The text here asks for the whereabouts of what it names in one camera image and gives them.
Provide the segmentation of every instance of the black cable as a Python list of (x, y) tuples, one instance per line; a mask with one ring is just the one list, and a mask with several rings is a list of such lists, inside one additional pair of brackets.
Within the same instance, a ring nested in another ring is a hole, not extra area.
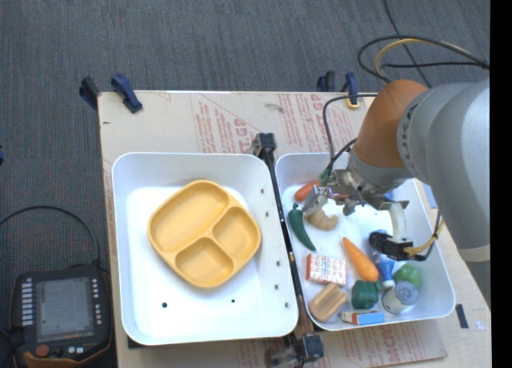
[[(396, 24), (394, 23), (393, 17), (391, 17), (391, 12), (390, 12), (390, 9), (389, 9), (389, 7), (387, 5), (387, 0), (384, 0), (384, 9), (386, 10), (387, 17), (388, 17), (388, 19), (391, 22), (391, 25), (392, 25), (392, 27), (394, 29), (394, 32), (396, 32), (397, 34), (400, 34), (400, 31), (398, 31), (398, 28), (397, 28)], [(413, 64), (416, 65), (416, 69), (418, 70), (419, 74), (422, 76), (422, 78), (425, 81), (426, 85), (430, 88), (430, 83), (428, 82), (428, 79), (426, 79), (426, 76), (419, 69), (419, 65), (416, 63), (416, 60), (414, 59), (412, 53), (409, 51), (409, 48), (407, 48), (407, 45), (404, 45), (403, 47), (407, 51), (407, 53), (409, 55), (409, 58), (411, 59)]]
[(438, 238), (438, 231), (439, 231), (440, 225), (441, 225), (441, 211), (438, 209), (438, 215), (436, 216), (435, 226), (434, 226), (434, 235), (436, 238)]
[[(374, 98), (376, 97), (377, 95), (376, 94), (359, 94), (358, 95), (358, 98)], [(329, 164), (327, 165), (327, 170), (328, 170), (328, 175), (330, 175), (332, 169), (333, 169), (333, 164), (334, 164), (334, 161), (339, 158), (339, 156), (344, 152), (346, 151), (346, 149), (348, 149), (353, 143), (355, 143), (355, 139), (353, 139), (352, 141), (350, 141), (349, 143), (347, 143), (343, 149), (341, 149), (339, 152), (337, 152), (336, 154), (334, 154), (334, 148), (333, 148), (333, 142), (332, 142), (332, 136), (330, 134), (330, 129), (329, 129), (329, 123), (327, 122), (327, 107), (329, 104), (331, 104), (332, 102), (335, 102), (335, 101), (341, 101), (343, 99), (348, 99), (348, 98), (352, 98), (352, 96), (350, 95), (343, 95), (343, 96), (337, 96), (336, 98), (331, 98), (329, 99), (323, 106), (323, 109), (322, 109), (322, 118), (323, 118), (323, 125), (324, 127), (326, 128), (326, 136), (327, 136), (327, 141), (329, 143), (329, 156), (330, 156), (330, 161), (329, 161)]]
[[(101, 271), (103, 271), (103, 273), (107, 273), (110, 276), (110, 272), (105, 267), (101, 267), (98, 264), (95, 264), (95, 265), (97, 268), (99, 268)], [(75, 267), (82, 267), (82, 266), (85, 266), (85, 264), (73, 264), (72, 266), (69, 266), (68, 269), (72, 269)]]
[(3, 367), (4, 364), (7, 362), (7, 360), (9, 359), (9, 357), (12, 357), (13, 354), (14, 354), (13, 351), (10, 351), (9, 353), (7, 353), (7, 355), (4, 357), (4, 359), (0, 361), (0, 367)]
[(20, 214), (20, 213), (23, 213), (25, 211), (28, 211), (28, 210), (34, 210), (34, 209), (52, 209), (52, 210), (57, 210), (57, 211), (61, 211), (63, 213), (66, 213), (72, 217), (74, 217), (75, 219), (77, 219), (81, 224), (83, 224), (86, 228), (87, 228), (87, 231), (89, 232), (90, 236), (92, 237), (93, 239), (93, 242), (96, 246), (96, 258), (92, 261), (93, 264), (95, 264), (96, 266), (99, 266), (99, 263), (100, 263), (100, 249), (99, 249), (99, 243), (98, 243), (98, 239), (96, 238), (96, 236), (94, 235), (92, 229), (89, 227), (89, 225), (87, 223), (85, 223), (77, 214), (73, 213), (72, 211), (68, 210), (68, 209), (64, 209), (63, 207), (60, 207), (60, 206), (52, 206), (52, 205), (34, 205), (34, 206), (27, 206), (27, 207), (23, 207), (22, 209), (19, 209), (19, 210), (16, 210), (14, 211), (13, 213), (11, 214), (8, 214), (7, 216), (5, 216), (4, 218), (0, 219), (0, 226), (5, 223), (7, 220), (9, 220), (10, 218), (14, 217), (15, 215), (17, 214)]
[(381, 68), (389, 67), (389, 68), (415, 68), (416, 66), (443, 66), (443, 65), (468, 65), (468, 66), (479, 66), (480, 68), (487, 69), (487, 63), (480, 63), (480, 62), (452, 62), (452, 61), (446, 61), (446, 62), (430, 62), (427, 64), (417, 64), (417, 65), (411, 65), (411, 64), (382, 64)]
[(459, 54), (459, 55), (461, 55), (463, 57), (466, 57), (466, 58), (471, 59), (472, 61), (478, 63), (483, 69), (490, 70), (490, 64), (487, 61), (483, 61), (480, 58), (477, 58), (477, 57), (475, 57), (475, 56), (473, 56), (471, 54), (468, 54), (464, 50), (461, 50), (458, 47), (452, 46), (452, 45), (447, 44), (447, 43), (445, 43), (443, 41), (437, 41), (437, 40), (432, 39), (432, 38), (425, 38), (425, 37), (421, 37), (421, 36), (418, 36), (418, 35), (387, 35), (385, 37), (380, 37), (380, 38), (372, 39), (371, 41), (369, 41), (368, 43), (366, 43), (365, 45), (363, 45), (359, 49), (359, 52), (358, 52), (358, 63), (359, 63), (359, 65), (361, 66), (361, 68), (363, 68), (369, 74), (372, 74), (373, 76), (383, 80), (384, 82), (389, 83), (390, 80), (388, 78), (383, 77), (380, 74), (377, 74), (376, 72), (374, 72), (372, 69), (370, 69), (368, 66), (366, 66), (363, 63), (363, 61), (361, 60), (362, 53), (367, 48), (369, 48), (370, 46), (372, 46), (374, 44), (377, 44), (379, 42), (388, 41), (388, 40), (391, 40), (391, 39), (407, 39), (407, 38), (417, 39), (419, 41), (428, 42), (430, 44), (435, 44), (435, 45), (440, 46), (442, 48), (451, 50), (451, 51), (455, 52), (456, 54)]

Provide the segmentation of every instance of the toy green vegetable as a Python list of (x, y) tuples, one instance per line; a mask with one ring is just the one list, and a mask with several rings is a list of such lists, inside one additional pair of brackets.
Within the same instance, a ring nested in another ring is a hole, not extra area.
[(314, 244), (310, 240), (310, 237), (307, 235), (306, 229), (304, 228), (302, 210), (298, 208), (297, 203), (294, 203), (293, 209), (288, 213), (288, 220), (290, 221), (291, 228), (298, 240), (308, 249), (316, 251), (317, 249), (314, 247)]
[(352, 307), (368, 310), (378, 303), (379, 284), (357, 280), (352, 286)]
[(422, 284), (422, 275), (419, 270), (408, 262), (393, 273), (395, 282), (412, 282), (416, 288)]

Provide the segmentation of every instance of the toy can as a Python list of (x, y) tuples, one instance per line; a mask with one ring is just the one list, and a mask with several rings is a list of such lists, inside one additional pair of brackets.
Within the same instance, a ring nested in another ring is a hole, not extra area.
[(418, 290), (411, 282), (397, 282), (382, 295), (382, 305), (392, 314), (400, 314), (418, 300)]

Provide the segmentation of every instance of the cardboard table surface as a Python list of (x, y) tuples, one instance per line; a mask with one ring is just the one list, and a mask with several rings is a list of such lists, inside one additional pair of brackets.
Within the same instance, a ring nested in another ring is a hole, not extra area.
[[(245, 153), (258, 133), (274, 133), (276, 160), (288, 153), (328, 152), (322, 120), (324, 103), (342, 93), (135, 91), (142, 109), (132, 114), (115, 92), (98, 96), (103, 176), (109, 233), (114, 329), (120, 368), (265, 368), (265, 354), (283, 348), (282, 338), (129, 347), (122, 326), (115, 240), (112, 166), (129, 152)], [(357, 137), (368, 98), (357, 109), (332, 102), (328, 120), (334, 148)], [(431, 224), (436, 210), (421, 193)], [(323, 358), (311, 368), (370, 366), (492, 366), (490, 309), (450, 233), (438, 240), (456, 302), (468, 328), (454, 311), (444, 318), (355, 330), (322, 332)]]

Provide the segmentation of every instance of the yellow divided plate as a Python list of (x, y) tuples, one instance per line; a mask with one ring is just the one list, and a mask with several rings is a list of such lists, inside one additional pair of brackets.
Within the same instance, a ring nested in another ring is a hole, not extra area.
[(233, 277), (256, 254), (258, 224), (222, 186), (196, 180), (164, 201), (147, 233), (158, 254), (190, 284), (211, 288)]

